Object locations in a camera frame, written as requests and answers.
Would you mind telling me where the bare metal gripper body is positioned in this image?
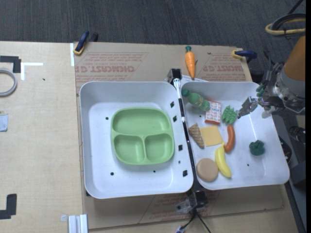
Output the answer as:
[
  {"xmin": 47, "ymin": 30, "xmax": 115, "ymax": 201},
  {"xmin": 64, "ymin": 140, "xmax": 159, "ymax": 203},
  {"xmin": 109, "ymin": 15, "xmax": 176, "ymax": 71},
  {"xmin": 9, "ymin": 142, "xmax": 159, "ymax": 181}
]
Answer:
[{"xmin": 257, "ymin": 81, "xmax": 306, "ymax": 114}]

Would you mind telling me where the green leafy toy vegetable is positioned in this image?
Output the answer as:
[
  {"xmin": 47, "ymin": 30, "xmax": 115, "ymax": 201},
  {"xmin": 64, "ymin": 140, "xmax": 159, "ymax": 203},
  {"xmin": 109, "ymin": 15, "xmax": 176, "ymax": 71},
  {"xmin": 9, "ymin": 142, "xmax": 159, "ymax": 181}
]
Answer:
[{"xmin": 221, "ymin": 105, "xmax": 238, "ymax": 126}]

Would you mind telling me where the orange sausage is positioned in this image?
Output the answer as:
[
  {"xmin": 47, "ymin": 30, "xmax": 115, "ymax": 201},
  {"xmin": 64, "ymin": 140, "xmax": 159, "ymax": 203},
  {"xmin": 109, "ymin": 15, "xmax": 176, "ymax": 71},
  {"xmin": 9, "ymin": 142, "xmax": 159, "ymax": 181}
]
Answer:
[{"xmin": 224, "ymin": 124, "xmax": 236, "ymax": 153}]

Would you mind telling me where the orange and white packet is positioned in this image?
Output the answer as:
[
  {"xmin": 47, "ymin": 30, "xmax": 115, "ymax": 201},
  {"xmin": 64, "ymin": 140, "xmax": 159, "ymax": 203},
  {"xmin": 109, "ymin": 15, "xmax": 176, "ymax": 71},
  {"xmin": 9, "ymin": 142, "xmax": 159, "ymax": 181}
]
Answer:
[{"xmin": 204, "ymin": 100, "xmax": 222, "ymax": 126}]

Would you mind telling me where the dark green broccoli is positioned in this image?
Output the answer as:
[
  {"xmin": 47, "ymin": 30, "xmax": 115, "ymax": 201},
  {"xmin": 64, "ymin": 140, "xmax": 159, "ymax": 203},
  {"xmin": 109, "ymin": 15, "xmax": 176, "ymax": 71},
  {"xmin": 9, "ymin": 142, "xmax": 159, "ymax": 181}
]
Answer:
[{"xmin": 248, "ymin": 139, "xmax": 266, "ymax": 156}]

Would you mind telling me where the yellow cheese slice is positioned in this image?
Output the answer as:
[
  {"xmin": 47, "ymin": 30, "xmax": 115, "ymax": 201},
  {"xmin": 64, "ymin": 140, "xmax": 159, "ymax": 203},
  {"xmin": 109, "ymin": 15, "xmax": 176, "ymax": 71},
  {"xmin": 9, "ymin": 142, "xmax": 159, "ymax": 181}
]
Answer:
[{"xmin": 199, "ymin": 125, "xmax": 224, "ymax": 148}]

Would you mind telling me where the green bottle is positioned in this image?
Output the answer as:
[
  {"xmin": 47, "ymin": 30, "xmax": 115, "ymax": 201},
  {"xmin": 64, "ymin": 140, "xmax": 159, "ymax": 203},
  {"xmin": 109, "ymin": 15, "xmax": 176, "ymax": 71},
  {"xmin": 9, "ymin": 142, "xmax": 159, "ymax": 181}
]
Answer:
[{"xmin": 181, "ymin": 88, "xmax": 211, "ymax": 112}]

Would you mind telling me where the tan ice cream cone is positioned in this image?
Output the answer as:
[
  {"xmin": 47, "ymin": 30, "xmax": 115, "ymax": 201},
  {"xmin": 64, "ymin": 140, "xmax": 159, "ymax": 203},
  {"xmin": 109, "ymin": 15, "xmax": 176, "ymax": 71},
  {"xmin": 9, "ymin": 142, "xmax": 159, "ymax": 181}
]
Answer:
[{"xmin": 188, "ymin": 122, "xmax": 205, "ymax": 150}]

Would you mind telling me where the yellow banana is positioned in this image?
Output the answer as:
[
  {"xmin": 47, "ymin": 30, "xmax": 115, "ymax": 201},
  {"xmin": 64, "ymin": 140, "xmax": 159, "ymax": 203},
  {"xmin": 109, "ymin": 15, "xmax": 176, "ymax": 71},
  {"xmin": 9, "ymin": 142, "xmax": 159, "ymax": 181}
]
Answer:
[{"xmin": 214, "ymin": 142, "xmax": 232, "ymax": 179}]

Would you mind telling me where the white plastic tray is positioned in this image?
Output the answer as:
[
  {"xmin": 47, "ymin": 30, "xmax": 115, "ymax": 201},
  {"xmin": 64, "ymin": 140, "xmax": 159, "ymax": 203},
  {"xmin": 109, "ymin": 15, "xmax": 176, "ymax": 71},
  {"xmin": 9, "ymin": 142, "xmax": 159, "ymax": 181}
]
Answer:
[
  {"xmin": 79, "ymin": 81, "xmax": 194, "ymax": 200},
  {"xmin": 180, "ymin": 81, "xmax": 291, "ymax": 191}
]

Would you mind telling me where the thin black and white rod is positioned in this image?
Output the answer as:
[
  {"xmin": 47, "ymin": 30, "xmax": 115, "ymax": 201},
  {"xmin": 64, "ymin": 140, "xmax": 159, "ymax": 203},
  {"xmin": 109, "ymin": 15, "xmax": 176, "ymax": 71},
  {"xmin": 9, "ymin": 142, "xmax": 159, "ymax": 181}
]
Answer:
[{"xmin": 173, "ymin": 78, "xmax": 199, "ymax": 194}]

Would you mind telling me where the orange carrot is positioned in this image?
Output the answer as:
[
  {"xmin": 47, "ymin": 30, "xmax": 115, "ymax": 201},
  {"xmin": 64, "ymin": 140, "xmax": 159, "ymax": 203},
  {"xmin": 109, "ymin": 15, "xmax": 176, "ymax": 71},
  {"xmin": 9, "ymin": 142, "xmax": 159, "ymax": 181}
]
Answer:
[{"xmin": 184, "ymin": 45, "xmax": 197, "ymax": 81}]

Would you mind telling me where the tan round biscuit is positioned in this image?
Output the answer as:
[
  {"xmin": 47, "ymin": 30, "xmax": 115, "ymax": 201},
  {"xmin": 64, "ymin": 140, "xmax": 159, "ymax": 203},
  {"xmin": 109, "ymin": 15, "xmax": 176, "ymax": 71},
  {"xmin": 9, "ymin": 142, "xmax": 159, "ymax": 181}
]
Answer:
[{"xmin": 195, "ymin": 158, "xmax": 219, "ymax": 183}]

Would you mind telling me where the green divided plate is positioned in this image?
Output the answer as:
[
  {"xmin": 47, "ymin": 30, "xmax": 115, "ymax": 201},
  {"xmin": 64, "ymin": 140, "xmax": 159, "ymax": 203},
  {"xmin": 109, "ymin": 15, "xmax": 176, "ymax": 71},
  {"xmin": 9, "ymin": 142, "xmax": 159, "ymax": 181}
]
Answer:
[{"xmin": 110, "ymin": 107, "xmax": 175, "ymax": 166}]

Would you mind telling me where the brown cardboard board red print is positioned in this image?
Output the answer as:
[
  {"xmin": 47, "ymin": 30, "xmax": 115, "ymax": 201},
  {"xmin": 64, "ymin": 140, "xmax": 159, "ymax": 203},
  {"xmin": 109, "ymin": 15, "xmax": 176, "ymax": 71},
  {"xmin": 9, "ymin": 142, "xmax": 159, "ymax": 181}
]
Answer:
[{"xmin": 73, "ymin": 42, "xmax": 285, "ymax": 230}]

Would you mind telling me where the white tape roll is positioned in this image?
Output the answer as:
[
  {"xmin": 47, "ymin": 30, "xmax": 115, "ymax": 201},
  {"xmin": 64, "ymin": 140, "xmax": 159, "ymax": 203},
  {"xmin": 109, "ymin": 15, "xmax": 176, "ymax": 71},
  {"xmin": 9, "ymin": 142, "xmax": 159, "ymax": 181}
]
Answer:
[{"xmin": 0, "ymin": 67, "xmax": 18, "ymax": 98}]

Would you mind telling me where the black cylinder on white bracket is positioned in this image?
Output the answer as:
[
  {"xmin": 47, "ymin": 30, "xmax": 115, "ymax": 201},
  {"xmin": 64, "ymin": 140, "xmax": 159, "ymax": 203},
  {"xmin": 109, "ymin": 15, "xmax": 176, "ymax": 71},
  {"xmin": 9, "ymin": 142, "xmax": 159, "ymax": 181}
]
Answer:
[{"xmin": 261, "ymin": 105, "xmax": 306, "ymax": 145}]

